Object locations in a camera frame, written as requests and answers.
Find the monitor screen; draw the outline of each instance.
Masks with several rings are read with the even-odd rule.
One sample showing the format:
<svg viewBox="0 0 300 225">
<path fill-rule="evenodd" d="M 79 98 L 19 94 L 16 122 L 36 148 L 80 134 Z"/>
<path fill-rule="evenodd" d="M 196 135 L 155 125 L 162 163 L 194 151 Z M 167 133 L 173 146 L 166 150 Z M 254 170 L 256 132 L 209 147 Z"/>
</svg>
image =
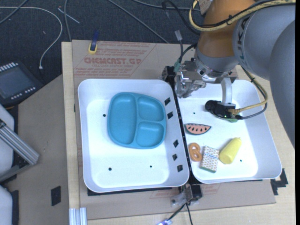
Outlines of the monitor screen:
<svg viewBox="0 0 300 225">
<path fill-rule="evenodd" d="M 33 85 L 31 79 L 19 67 L 0 73 L 0 95 L 4 99 L 23 92 Z"/>
</svg>

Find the cardboard sheet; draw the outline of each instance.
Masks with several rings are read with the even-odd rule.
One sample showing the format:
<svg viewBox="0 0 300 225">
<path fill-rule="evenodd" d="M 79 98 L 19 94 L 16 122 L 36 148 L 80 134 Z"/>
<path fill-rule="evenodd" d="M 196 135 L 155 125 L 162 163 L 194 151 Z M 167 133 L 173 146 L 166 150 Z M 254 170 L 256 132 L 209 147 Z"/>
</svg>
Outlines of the cardboard sheet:
<svg viewBox="0 0 300 225">
<path fill-rule="evenodd" d="M 89 44 L 90 41 L 72 41 L 80 206 L 87 208 L 88 219 L 175 211 L 176 207 L 171 205 L 171 197 L 179 193 L 177 187 L 116 194 L 88 194 L 83 181 L 77 88 L 81 81 L 88 78 L 159 79 L 165 66 L 174 65 L 180 54 L 180 46 L 99 41 L 97 52 L 92 55 L 88 53 Z M 194 52 L 187 52 L 183 60 L 190 60 Z M 201 189 L 203 197 L 190 206 L 191 210 L 275 203 L 270 180 L 201 184 Z"/>
</svg>

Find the small box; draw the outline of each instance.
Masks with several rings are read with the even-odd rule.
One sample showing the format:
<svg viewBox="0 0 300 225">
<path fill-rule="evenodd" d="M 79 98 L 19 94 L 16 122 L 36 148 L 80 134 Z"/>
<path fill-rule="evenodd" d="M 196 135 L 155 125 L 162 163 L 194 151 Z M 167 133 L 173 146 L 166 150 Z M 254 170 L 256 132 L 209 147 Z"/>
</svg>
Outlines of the small box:
<svg viewBox="0 0 300 225">
<path fill-rule="evenodd" d="M 219 150 L 205 146 L 203 149 L 200 168 L 215 173 L 217 171 L 218 158 Z"/>
</svg>

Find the white tray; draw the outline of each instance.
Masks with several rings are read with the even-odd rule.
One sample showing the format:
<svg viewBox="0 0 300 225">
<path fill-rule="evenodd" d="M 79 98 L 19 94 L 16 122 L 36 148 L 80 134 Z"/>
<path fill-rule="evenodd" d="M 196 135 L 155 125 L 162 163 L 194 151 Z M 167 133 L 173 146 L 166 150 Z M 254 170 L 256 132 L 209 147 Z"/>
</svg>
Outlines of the white tray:
<svg viewBox="0 0 300 225">
<path fill-rule="evenodd" d="M 107 132 L 111 98 L 120 92 L 135 92 L 158 99 L 166 119 L 164 142 L 153 149 L 116 145 Z M 189 168 L 181 136 L 173 91 L 161 80 L 87 79 L 78 87 L 82 131 L 83 178 L 97 193 L 184 185 Z"/>
<path fill-rule="evenodd" d="M 12 225 L 13 198 L 2 186 L 0 186 L 0 201 L 0 224 Z"/>
<path fill-rule="evenodd" d="M 187 144 L 199 144 L 201 152 L 204 146 L 221 150 L 232 138 L 240 137 L 242 145 L 233 163 L 225 165 L 218 161 L 215 173 L 200 169 L 200 162 L 191 160 L 192 172 L 196 179 L 202 183 L 220 183 L 278 177 L 282 167 L 264 113 L 238 122 L 229 122 L 205 111 L 204 106 L 208 100 L 222 100 L 220 84 L 207 84 L 205 88 L 194 91 L 192 96 L 179 99 L 184 124 L 211 126 L 210 130 L 202 135 L 186 133 Z M 236 104 L 236 108 L 260 103 L 255 86 L 245 80 L 236 80 L 232 84 L 232 103 Z M 241 115 L 251 115 L 262 109 L 260 106 L 245 110 Z"/>
</svg>

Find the yellow cable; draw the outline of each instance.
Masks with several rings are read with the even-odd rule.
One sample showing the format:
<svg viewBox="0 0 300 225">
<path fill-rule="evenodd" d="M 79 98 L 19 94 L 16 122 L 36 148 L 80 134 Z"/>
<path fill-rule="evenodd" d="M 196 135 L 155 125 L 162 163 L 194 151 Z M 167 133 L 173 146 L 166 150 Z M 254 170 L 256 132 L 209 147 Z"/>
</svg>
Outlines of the yellow cable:
<svg viewBox="0 0 300 225">
<path fill-rule="evenodd" d="M 260 10 L 262 8 L 271 7 L 271 6 L 278 6 L 278 5 L 284 5 L 284 4 L 293 4 L 293 3 L 296 3 L 296 0 L 272 0 L 272 1 L 267 1 L 267 2 L 264 2 L 262 4 L 258 4 L 258 5 L 254 6 L 254 7 L 245 9 L 242 13 L 240 13 L 238 15 L 234 15 L 234 17 L 232 17 L 232 18 L 224 21 L 220 25 L 212 26 L 212 27 L 207 28 L 207 27 L 202 27 L 202 26 L 197 25 L 194 22 L 193 18 L 192 18 L 192 9 L 195 8 L 195 6 L 197 5 L 197 3 L 199 1 L 200 0 L 194 0 L 192 8 L 189 10 L 188 18 L 189 18 L 189 21 L 192 24 L 192 26 L 195 29 L 200 30 L 200 31 L 215 31 L 215 30 L 224 28 L 224 27 L 232 24 L 236 20 L 239 20 L 240 18 L 242 18 L 242 17 L 244 17 L 244 16 L 246 16 L 246 15 L 252 13 L 252 12 Z"/>
<path fill-rule="evenodd" d="M 251 109 L 254 107 L 265 105 L 268 102 L 268 93 L 266 92 L 266 90 L 262 87 L 262 85 L 258 81 L 255 80 L 255 78 L 248 71 L 246 71 L 246 70 L 244 70 L 244 71 L 248 75 L 248 77 L 251 78 L 251 81 L 254 83 L 254 85 L 262 90 L 265 98 L 264 98 L 264 101 L 262 101 L 261 103 L 258 103 L 258 104 L 250 105 L 250 106 L 239 108 L 239 109 L 228 109 L 228 111 L 230 113 L 232 113 L 233 115 L 237 115 L 238 113 L 240 113 L 244 110 L 248 110 L 248 109 Z"/>
</svg>

